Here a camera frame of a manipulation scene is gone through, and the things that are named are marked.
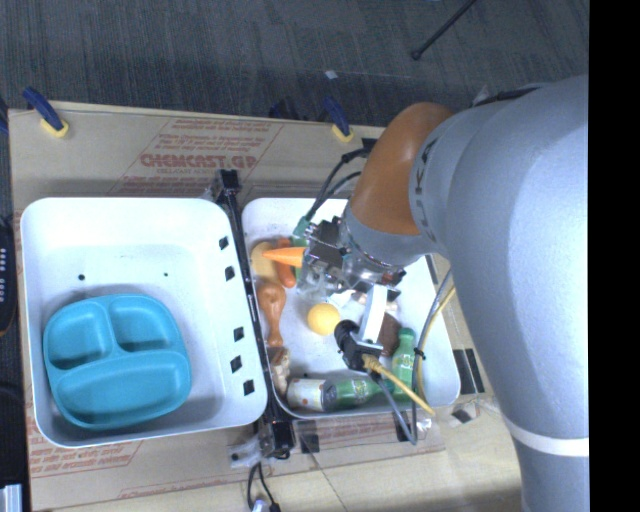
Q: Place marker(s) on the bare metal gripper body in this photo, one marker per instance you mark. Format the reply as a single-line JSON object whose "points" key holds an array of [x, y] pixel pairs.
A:
{"points": [[327, 247]]}

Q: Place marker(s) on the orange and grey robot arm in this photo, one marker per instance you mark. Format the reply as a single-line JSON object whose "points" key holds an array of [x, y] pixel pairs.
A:
{"points": [[500, 225]]}

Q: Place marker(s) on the orange carrot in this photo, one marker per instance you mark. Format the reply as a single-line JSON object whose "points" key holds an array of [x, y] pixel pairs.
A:
{"points": [[287, 255]]}

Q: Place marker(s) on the orange sausage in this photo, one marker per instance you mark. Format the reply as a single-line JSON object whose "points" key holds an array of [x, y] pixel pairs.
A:
{"points": [[287, 277]]}

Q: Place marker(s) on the yellow biscuit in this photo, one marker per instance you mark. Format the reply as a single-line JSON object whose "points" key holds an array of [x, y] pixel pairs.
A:
{"points": [[260, 262]]}

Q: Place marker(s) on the yellow ball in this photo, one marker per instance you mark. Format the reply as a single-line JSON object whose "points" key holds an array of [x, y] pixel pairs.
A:
{"points": [[323, 318]]}

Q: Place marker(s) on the brown chicken drumstick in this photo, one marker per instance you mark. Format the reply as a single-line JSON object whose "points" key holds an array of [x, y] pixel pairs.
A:
{"points": [[272, 302]]}

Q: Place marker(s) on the brown doughnut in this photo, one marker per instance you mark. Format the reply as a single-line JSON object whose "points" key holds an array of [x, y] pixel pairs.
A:
{"points": [[391, 335]]}

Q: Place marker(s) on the white plastic tray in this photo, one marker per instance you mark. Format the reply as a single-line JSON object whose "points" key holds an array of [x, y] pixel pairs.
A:
{"points": [[150, 225], [320, 357]]}

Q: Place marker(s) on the beige toy food piece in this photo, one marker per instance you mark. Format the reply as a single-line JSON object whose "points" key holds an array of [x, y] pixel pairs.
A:
{"points": [[280, 370]]}

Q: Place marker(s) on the green bottle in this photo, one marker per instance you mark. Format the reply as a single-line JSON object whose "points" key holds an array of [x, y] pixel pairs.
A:
{"points": [[355, 392], [404, 360]]}

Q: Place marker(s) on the white can with dots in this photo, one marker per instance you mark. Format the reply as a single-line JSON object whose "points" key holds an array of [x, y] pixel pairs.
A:
{"points": [[305, 394]]}

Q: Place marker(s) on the brown cardboard board red print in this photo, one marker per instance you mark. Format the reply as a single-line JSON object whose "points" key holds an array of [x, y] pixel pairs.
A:
{"points": [[125, 150]]}

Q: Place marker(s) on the blue divided plate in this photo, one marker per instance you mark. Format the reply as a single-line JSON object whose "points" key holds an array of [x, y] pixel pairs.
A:
{"points": [[117, 365]]}

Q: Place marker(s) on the black cylinder on white bracket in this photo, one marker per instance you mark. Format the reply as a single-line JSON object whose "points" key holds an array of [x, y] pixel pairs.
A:
{"points": [[356, 345]]}

